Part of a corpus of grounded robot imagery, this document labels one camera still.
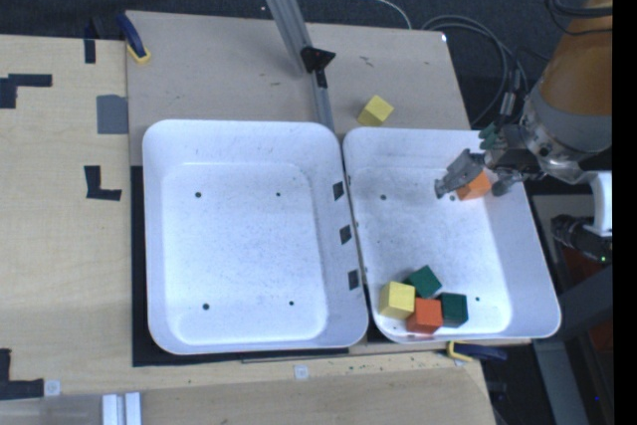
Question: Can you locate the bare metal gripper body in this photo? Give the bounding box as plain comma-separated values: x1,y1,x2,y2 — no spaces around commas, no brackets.
484,113,613,186

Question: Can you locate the orange cube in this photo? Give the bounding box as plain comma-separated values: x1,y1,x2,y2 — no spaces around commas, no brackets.
455,169,494,202
405,297,445,335

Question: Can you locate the white plastic tray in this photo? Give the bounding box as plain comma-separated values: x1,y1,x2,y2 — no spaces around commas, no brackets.
141,117,370,356
341,126,563,345

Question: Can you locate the yellow cube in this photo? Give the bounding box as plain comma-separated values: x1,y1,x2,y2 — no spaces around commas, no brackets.
378,280,417,320
355,94,396,127

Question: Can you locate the green cube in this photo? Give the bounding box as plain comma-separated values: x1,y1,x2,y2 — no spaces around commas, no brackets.
439,292,470,328
402,264,444,300

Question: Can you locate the black cylinder on white bracket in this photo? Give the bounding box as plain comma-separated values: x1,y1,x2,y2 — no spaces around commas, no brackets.
550,169,614,266

